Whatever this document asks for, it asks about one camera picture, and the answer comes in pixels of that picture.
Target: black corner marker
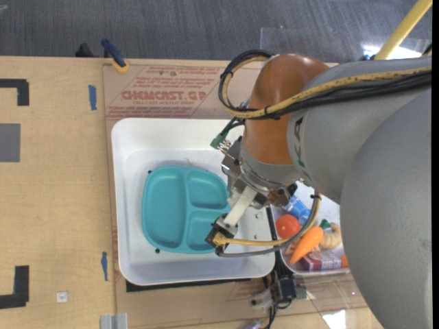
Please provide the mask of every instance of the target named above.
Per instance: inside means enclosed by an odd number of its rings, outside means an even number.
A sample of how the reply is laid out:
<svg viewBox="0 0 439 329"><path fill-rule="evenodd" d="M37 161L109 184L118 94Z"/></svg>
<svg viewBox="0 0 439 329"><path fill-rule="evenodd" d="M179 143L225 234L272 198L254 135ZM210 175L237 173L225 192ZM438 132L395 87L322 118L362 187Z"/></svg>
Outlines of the black corner marker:
<svg viewBox="0 0 439 329"><path fill-rule="evenodd" d="M16 88L17 106L29 106L29 83L26 80L0 79L0 88Z"/></svg>
<svg viewBox="0 0 439 329"><path fill-rule="evenodd" d="M29 301L29 266L16 266L14 291L10 295L0 295L0 309L25 307Z"/></svg>

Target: toy vegetable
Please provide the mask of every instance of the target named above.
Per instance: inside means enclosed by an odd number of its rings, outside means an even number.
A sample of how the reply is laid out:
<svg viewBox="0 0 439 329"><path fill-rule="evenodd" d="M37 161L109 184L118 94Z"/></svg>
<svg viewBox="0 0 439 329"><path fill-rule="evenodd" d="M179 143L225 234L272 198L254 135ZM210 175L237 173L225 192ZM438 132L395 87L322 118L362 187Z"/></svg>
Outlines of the toy vegetable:
<svg viewBox="0 0 439 329"><path fill-rule="evenodd" d="M303 256L308 254L315 246L318 246L323 239L323 229L328 225L326 219L322 220L319 226L311 227L300 239L294 250L293 256L289 260L289 263L293 265L297 263Z"/></svg>
<svg viewBox="0 0 439 329"><path fill-rule="evenodd" d="M319 246L322 249L335 249L339 244L342 243L342 232L340 226L335 223L331 223L332 232L325 232L323 239Z"/></svg>
<svg viewBox="0 0 439 329"><path fill-rule="evenodd" d="M277 234L282 239L288 239L289 237L299 233L301 225L297 218L293 215L283 215L276 221Z"/></svg>

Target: white tray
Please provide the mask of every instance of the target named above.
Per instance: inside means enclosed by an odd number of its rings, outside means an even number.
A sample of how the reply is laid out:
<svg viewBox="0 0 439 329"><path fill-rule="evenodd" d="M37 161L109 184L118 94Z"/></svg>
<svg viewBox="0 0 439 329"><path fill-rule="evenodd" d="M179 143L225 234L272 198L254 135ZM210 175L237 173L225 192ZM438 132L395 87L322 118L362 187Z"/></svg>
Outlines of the white tray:
<svg viewBox="0 0 439 329"><path fill-rule="evenodd" d="M215 253L180 254L149 244L141 225L141 200L148 171L164 165L207 169L226 182L223 154L210 142L228 121L206 119L122 119L112 129L115 172L119 266L133 284L260 278L271 272L274 254L222 258ZM230 139L241 134L240 127ZM237 238L271 240L264 210L249 208L239 221ZM226 252L248 252L262 247L230 245Z"/></svg>

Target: toy carrot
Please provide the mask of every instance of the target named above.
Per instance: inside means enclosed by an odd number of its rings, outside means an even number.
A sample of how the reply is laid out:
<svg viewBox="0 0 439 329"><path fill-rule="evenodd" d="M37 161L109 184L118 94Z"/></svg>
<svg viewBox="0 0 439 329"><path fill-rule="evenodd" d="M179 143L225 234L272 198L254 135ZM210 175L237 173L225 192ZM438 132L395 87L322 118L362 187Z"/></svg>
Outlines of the toy carrot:
<svg viewBox="0 0 439 329"><path fill-rule="evenodd" d="M293 256L289 263L293 265L297 263L303 256L308 254L315 246L323 240L323 229L328 225L326 219L322 220L319 226L310 227L310 229L302 236L294 250Z"/></svg>

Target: yellow pole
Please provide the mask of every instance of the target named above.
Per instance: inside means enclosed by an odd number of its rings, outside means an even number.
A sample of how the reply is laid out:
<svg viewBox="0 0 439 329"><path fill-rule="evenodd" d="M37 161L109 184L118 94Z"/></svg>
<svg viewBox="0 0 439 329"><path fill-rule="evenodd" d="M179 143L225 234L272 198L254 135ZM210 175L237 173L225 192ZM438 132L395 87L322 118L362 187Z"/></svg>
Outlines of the yellow pole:
<svg viewBox="0 0 439 329"><path fill-rule="evenodd" d="M431 5L433 5L433 0L418 0L384 43L381 50L375 55L374 60L386 60L392 51L403 42Z"/></svg>

